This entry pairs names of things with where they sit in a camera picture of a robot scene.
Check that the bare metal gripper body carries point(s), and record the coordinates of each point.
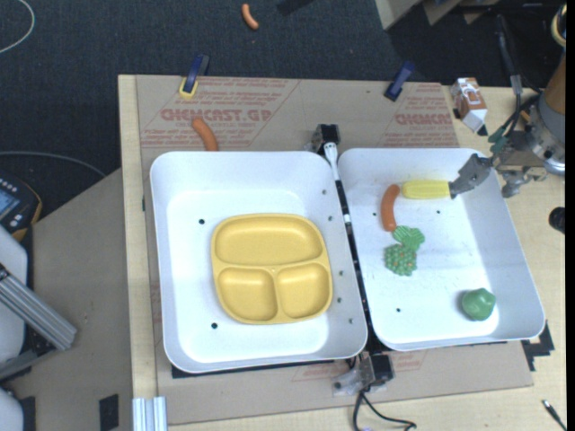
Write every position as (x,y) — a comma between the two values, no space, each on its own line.
(521,153)

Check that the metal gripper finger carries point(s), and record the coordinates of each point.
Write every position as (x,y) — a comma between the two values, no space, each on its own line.
(513,184)
(472,173)

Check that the yellow corn cob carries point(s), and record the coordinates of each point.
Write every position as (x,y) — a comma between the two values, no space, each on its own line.
(424,189)

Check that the white and brown carton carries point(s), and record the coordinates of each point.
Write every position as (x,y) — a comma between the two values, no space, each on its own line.
(469,103)

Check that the white plastic tray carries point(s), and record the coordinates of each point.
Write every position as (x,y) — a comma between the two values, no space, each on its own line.
(188,258)
(458,249)

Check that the orange sausage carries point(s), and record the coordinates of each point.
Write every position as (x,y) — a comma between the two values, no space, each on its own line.
(206,134)
(250,16)
(389,207)

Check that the green grapes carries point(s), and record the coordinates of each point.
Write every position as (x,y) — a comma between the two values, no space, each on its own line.
(400,261)

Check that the green pepper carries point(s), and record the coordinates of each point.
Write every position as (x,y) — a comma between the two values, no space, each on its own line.
(478,304)

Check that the thin black and white rod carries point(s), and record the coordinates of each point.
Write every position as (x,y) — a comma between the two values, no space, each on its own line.
(347,216)

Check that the brown cardboard board red print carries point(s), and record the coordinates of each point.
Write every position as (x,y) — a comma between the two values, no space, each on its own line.
(269,106)

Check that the yellow divided plate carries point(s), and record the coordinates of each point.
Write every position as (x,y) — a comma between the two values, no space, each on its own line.
(265,240)

